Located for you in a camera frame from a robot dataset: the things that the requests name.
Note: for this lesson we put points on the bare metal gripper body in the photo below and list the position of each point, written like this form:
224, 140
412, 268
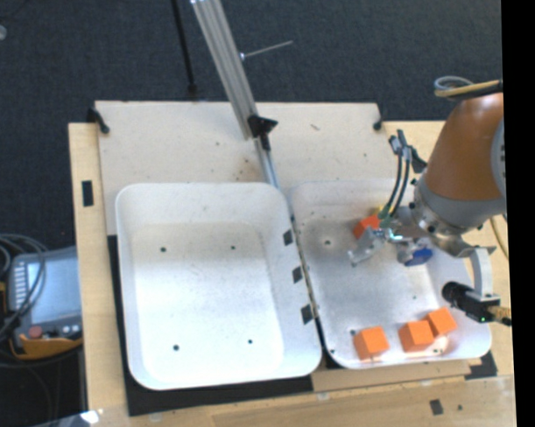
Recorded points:
443, 239

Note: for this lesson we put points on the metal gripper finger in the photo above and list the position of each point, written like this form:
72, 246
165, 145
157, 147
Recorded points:
366, 247
404, 251

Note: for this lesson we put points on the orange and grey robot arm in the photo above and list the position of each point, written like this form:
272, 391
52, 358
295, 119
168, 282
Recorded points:
462, 157

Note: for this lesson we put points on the blue cube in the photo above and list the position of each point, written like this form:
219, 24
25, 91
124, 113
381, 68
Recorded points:
420, 255

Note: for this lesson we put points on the orange cube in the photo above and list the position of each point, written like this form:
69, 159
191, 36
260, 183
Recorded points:
367, 224
371, 341
415, 335
442, 320

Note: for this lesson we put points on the white plastic tray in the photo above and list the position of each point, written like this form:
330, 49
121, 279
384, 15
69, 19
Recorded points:
375, 292
209, 289

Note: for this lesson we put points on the pale wood board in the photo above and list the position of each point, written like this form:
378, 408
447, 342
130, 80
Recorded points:
182, 141

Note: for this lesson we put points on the black cylinder on white bracket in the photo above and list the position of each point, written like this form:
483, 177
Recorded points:
465, 298

